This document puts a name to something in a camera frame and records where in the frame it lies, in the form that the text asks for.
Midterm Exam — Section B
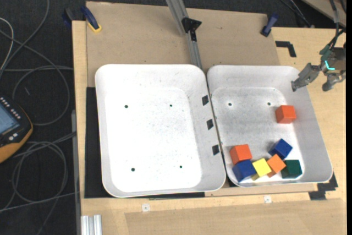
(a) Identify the brown cardboard board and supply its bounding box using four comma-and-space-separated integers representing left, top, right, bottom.
85, 1, 318, 198

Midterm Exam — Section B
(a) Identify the blue cube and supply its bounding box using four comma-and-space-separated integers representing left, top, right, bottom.
232, 159, 257, 183
268, 138, 293, 161

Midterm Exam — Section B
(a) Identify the yellow cube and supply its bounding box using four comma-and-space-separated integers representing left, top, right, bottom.
251, 157, 273, 181

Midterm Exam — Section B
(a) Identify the green cube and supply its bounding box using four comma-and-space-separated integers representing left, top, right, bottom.
280, 159, 303, 180

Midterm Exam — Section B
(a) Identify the light orange cube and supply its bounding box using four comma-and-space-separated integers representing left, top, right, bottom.
266, 154, 287, 178

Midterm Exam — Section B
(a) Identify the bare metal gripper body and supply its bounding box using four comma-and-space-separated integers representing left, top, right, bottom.
321, 47, 347, 74

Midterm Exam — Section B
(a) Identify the white plastic tray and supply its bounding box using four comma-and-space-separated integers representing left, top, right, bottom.
94, 63, 227, 199
206, 64, 334, 188

